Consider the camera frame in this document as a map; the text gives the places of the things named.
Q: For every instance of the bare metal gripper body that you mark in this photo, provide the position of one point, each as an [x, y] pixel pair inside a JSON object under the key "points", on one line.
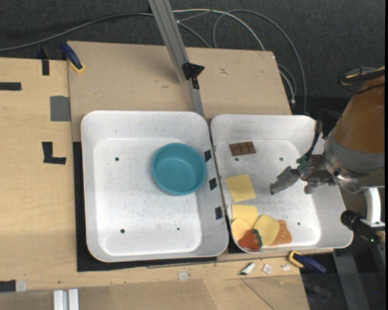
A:
{"points": [[323, 173]]}

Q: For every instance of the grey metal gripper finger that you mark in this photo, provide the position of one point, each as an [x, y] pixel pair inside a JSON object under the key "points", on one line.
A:
{"points": [[284, 180], [312, 188]]}

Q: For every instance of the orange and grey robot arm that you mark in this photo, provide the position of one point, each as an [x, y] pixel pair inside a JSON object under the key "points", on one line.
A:
{"points": [[362, 121]]}

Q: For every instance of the white plastic tray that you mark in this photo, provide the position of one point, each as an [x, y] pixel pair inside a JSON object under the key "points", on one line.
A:
{"points": [[132, 199], [287, 212]]}

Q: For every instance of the yellow square cheese slice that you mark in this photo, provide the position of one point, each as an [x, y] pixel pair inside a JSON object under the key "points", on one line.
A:
{"points": [[244, 212], [241, 188]]}

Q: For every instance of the yellow round slice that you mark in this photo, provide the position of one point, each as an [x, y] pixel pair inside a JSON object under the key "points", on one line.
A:
{"points": [[239, 228], [267, 229]]}

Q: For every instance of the brown chocolate bar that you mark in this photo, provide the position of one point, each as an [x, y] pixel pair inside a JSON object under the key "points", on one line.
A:
{"points": [[242, 148]]}

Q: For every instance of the orange round slice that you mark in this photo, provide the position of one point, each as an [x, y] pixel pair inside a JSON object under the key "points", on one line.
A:
{"points": [[284, 236]]}

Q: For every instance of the red strawberry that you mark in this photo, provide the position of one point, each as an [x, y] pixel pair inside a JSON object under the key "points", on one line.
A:
{"points": [[249, 241]]}

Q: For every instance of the teal bowl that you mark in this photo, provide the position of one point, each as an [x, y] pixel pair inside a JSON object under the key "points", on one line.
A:
{"points": [[179, 170]]}

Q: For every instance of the brown cardboard board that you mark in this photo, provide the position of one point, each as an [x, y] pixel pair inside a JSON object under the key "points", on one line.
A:
{"points": [[132, 82]]}

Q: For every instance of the black cylinder on white bracket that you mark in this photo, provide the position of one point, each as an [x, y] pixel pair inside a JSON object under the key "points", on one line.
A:
{"points": [[373, 205]]}

